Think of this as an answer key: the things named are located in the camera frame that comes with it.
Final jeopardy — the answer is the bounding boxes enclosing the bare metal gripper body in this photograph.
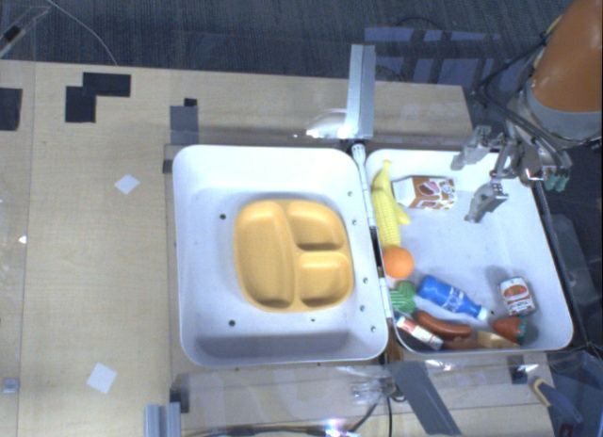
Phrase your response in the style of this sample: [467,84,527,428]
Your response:
[489,98,572,187]

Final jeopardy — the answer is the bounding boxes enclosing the white and brown carton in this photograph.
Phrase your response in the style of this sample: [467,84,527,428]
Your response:
[391,175,459,212]

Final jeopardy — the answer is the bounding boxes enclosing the white plastic tray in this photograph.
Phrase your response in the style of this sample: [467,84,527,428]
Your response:
[365,148,576,357]
[171,143,390,370]

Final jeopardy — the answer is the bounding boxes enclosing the yellow banana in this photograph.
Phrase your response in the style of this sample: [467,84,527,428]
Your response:
[370,158,412,227]

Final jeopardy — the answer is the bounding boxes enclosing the yellow corn cob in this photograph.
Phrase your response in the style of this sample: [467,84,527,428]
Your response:
[371,188,403,249]

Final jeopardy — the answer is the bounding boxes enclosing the small red and white can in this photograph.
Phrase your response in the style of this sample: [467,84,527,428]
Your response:
[498,275,538,318]

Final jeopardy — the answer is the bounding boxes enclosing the blue bottle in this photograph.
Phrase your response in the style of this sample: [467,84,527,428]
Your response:
[416,274,491,323]

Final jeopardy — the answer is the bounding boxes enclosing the orange fruit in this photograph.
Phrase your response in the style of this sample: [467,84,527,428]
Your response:
[382,245,416,281]

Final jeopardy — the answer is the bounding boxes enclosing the thin black and white rod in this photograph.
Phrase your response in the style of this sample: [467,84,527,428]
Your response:
[350,142,393,319]

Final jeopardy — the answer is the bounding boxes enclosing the green ribbed toy vegetable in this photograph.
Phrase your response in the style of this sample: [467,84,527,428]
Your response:
[387,280,419,316]

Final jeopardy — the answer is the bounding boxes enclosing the orange carrot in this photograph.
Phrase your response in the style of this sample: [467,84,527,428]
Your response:
[491,316,529,347]

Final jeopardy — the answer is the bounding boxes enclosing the red sausage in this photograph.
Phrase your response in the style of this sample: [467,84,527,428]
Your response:
[414,309,474,339]

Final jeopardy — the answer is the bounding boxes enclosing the tan bread piece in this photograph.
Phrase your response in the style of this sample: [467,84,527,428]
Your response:
[474,329,520,351]

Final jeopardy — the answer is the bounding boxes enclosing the red and white packet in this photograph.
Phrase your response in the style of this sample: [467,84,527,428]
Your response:
[394,316,446,352]

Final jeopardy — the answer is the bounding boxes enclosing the yellow divided plate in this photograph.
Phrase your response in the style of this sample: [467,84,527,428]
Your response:
[232,198,356,316]

